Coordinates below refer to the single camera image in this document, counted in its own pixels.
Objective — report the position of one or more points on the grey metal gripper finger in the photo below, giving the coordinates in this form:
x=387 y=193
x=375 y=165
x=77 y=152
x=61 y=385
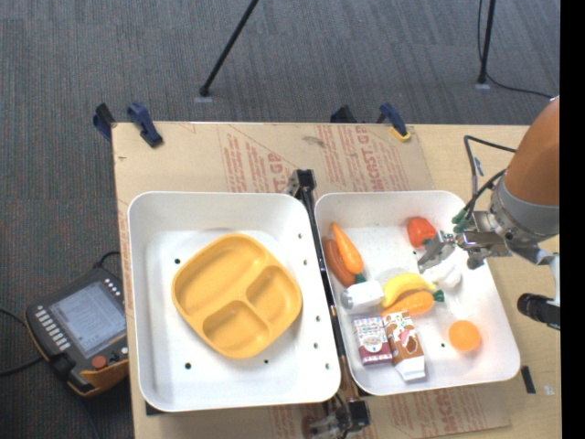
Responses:
x=475 y=259
x=437 y=249

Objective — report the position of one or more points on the brown cardboard board red print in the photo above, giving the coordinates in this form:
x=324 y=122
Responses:
x=274 y=163

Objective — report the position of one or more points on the white lumpy toy food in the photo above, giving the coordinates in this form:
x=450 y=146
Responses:
x=448 y=275

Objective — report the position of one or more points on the purple and white carton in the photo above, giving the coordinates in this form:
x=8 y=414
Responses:
x=372 y=341

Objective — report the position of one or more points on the yellow divided plate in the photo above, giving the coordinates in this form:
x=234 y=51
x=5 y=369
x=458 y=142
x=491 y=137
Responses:
x=237 y=295

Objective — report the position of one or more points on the brown and white carton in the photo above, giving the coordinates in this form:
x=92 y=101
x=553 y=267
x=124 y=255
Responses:
x=406 y=343

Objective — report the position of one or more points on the black stand leg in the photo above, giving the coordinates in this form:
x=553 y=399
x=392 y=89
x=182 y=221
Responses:
x=488 y=30
x=233 y=39

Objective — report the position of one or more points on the red bell pepper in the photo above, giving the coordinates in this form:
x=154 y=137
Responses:
x=419 y=231

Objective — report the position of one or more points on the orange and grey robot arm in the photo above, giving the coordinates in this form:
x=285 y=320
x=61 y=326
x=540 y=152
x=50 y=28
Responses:
x=535 y=167

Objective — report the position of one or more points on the orange sausage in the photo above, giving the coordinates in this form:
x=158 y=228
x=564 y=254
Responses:
x=336 y=263

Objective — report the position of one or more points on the orange ball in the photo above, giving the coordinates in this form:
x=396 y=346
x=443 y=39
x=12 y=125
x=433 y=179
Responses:
x=464 y=335

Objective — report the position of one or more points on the yellow banana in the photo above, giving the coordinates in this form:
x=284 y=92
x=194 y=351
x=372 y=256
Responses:
x=402 y=284

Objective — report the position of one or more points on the black cylinder on white bracket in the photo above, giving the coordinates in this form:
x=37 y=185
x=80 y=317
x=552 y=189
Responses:
x=541 y=309

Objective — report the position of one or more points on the white can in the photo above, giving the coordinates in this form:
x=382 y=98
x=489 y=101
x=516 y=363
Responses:
x=365 y=296

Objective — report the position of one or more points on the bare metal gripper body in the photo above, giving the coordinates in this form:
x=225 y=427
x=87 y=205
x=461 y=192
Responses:
x=485 y=238

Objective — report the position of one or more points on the white plastic tray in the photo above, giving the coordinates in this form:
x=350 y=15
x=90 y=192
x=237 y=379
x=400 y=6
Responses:
x=484 y=368
x=160 y=382

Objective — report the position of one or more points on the orange carrot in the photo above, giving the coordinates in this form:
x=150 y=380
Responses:
x=348 y=250
x=413 y=303

